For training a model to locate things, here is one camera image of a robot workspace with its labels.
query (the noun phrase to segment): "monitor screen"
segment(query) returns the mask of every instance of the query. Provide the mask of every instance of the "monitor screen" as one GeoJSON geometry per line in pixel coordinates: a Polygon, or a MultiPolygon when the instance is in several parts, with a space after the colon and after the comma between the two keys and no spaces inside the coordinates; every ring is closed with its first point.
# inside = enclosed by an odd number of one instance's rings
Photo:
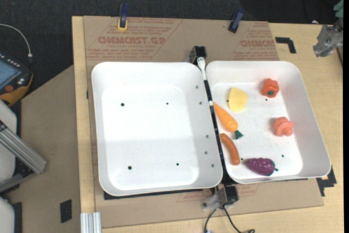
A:
{"type": "Polygon", "coordinates": [[[8,85],[8,83],[20,73],[21,70],[0,60],[0,89],[8,85]]]}

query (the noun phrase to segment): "wooden table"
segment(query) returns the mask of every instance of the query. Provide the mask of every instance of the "wooden table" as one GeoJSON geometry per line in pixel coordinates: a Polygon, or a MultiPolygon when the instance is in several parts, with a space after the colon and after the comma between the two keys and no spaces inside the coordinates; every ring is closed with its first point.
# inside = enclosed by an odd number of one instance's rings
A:
{"type": "MultiPolygon", "coordinates": [[[[89,108],[86,99],[86,59],[83,17],[72,18],[77,140],[79,148],[81,212],[95,212],[92,156],[89,130],[89,108]]],[[[233,217],[241,230],[254,228],[256,232],[344,232],[343,179],[343,71],[338,55],[316,58],[312,46],[317,43],[320,25],[271,23],[274,37],[289,37],[297,53],[287,45],[277,44],[280,60],[295,64],[302,77],[322,136],[332,162],[337,184],[326,188],[324,206],[296,210],[244,214],[233,217]]],[[[181,220],[158,224],[125,226],[104,229],[103,233],[137,232],[203,232],[205,219],[181,220]]],[[[209,227],[214,232],[234,232],[227,218],[215,217],[209,227]]]]}

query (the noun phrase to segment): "blue clamp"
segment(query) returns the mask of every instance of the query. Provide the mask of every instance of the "blue clamp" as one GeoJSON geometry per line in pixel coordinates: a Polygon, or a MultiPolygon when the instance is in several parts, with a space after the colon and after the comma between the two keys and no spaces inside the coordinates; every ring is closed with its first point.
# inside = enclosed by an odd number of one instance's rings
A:
{"type": "Polygon", "coordinates": [[[236,33],[239,27],[240,20],[242,19],[244,14],[245,14],[245,9],[242,7],[239,7],[239,9],[236,11],[234,15],[233,21],[229,25],[229,28],[228,28],[229,31],[236,33]]]}
{"type": "Polygon", "coordinates": [[[120,19],[118,20],[118,29],[125,31],[127,29],[127,3],[121,3],[119,8],[120,19]]]}

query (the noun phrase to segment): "cardboard sheet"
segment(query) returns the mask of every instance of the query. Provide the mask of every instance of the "cardboard sheet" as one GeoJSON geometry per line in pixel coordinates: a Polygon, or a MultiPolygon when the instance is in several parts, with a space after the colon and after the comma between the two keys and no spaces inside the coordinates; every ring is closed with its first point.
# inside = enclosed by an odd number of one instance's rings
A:
{"type": "MultiPolygon", "coordinates": [[[[117,29],[116,17],[84,16],[88,97],[91,123],[96,210],[103,228],[204,218],[202,200],[209,189],[105,199],[98,179],[91,71],[103,61],[186,61],[194,46],[205,46],[206,62],[217,60],[278,60],[267,22],[241,21],[238,32],[228,31],[230,21],[128,18],[128,29],[117,29]]],[[[237,185],[239,201],[231,214],[285,210],[323,205],[316,179],[237,185]]]]}
{"type": "Polygon", "coordinates": [[[47,160],[47,165],[42,174],[21,183],[4,198],[12,204],[22,203],[23,233],[79,232],[74,67],[24,97],[21,112],[22,139],[47,160]],[[71,202],[71,219],[62,223],[61,204],[66,201],[71,202]]]}

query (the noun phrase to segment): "orange carrot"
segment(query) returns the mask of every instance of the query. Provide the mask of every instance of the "orange carrot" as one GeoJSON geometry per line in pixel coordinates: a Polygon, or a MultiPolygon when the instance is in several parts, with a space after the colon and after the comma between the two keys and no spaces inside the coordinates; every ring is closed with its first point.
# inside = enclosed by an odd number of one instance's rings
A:
{"type": "Polygon", "coordinates": [[[214,110],[225,129],[230,132],[235,132],[235,139],[239,139],[240,137],[242,137],[243,134],[241,134],[241,132],[238,130],[238,123],[236,122],[236,120],[226,110],[224,110],[215,102],[213,103],[213,105],[214,110]]]}
{"type": "Polygon", "coordinates": [[[234,142],[225,133],[220,134],[220,140],[229,151],[231,164],[240,164],[240,155],[238,153],[238,150],[236,149],[234,142]]]}

